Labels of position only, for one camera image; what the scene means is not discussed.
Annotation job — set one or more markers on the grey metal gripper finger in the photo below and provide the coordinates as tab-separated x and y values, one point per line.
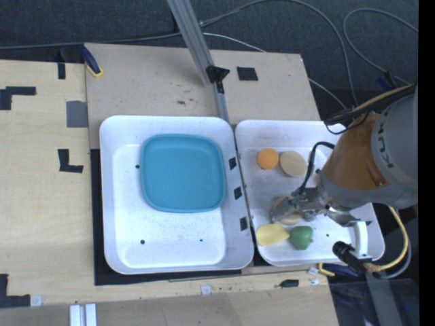
282	211
308	216

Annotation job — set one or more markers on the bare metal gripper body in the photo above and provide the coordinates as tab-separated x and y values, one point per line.
312	200

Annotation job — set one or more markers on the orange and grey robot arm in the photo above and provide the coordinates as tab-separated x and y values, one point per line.
360	161

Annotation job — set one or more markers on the beige round biscuit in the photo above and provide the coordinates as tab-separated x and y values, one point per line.
293	163
292	219

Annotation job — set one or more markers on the green bell pepper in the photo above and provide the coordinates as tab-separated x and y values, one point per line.
301	238

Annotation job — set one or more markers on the white plastic tray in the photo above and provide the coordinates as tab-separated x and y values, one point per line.
170	236
272	189

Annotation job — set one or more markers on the yellow lemon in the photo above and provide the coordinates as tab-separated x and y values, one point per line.
270	234

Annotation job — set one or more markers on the orange ball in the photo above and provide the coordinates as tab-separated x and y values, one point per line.
268	159

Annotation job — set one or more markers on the blue plate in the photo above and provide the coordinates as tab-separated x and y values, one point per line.
183	172

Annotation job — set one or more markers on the pale wood board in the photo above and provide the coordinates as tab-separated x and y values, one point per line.
149	80

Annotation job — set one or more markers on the black cylinder on white bracket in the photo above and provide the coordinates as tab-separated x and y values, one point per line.
361	239

